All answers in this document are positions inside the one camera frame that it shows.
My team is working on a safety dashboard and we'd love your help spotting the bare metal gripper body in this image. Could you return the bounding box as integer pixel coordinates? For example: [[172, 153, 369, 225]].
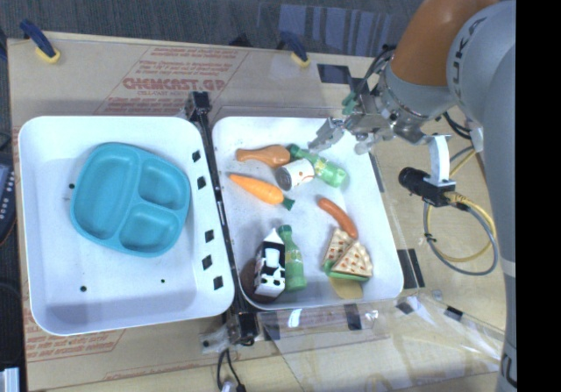
[[343, 90, 433, 146]]

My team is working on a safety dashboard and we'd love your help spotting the green plastic bottle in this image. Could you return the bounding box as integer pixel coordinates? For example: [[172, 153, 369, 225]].
[[287, 143, 348, 189], [276, 224, 309, 293]]

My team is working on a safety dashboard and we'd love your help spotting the white can with red print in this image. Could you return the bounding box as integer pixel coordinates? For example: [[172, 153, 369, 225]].
[[274, 157, 316, 192]]

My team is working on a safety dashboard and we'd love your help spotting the brown toy chicken drumstick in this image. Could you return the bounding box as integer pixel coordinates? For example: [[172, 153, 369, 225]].
[[235, 144, 292, 169]]

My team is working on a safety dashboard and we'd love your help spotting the orange sausage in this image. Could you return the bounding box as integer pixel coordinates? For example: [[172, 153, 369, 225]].
[[316, 196, 359, 240]]

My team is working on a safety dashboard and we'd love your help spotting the brown cardboard board red print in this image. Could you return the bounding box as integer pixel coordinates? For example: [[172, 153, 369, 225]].
[[6, 30, 506, 392]]

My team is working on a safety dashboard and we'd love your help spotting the white plastic tray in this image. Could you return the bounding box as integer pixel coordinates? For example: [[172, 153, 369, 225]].
[[211, 115, 405, 312], [17, 115, 236, 337]]

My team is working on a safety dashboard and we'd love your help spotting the orange carrot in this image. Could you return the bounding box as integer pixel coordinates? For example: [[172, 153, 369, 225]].
[[228, 172, 296, 212]]

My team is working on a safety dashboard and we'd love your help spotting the pizza slice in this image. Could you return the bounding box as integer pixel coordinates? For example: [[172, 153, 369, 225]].
[[323, 227, 354, 269], [330, 240, 374, 280]]

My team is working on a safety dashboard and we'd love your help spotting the thin black and white rod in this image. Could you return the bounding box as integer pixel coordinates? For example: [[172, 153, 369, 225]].
[[195, 111, 246, 321]]

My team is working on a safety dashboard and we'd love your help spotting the white black cow print carton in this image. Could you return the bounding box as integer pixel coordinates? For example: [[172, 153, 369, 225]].
[[253, 227, 288, 299]]

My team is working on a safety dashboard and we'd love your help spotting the yellow toy cheese slice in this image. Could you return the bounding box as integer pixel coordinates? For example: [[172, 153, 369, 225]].
[[329, 277, 365, 301]]

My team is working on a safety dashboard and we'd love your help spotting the blue divided plate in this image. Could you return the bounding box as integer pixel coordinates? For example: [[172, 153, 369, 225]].
[[69, 141, 193, 259]]

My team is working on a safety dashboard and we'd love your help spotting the black cylinder on white bracket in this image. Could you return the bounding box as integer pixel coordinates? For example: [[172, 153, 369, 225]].
[[397, 134, 458, 209]]

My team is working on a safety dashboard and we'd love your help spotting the black block with thin wires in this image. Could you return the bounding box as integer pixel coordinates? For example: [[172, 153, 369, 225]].
[[185, 90, 213, 120], [225, 310, 260, 346]]

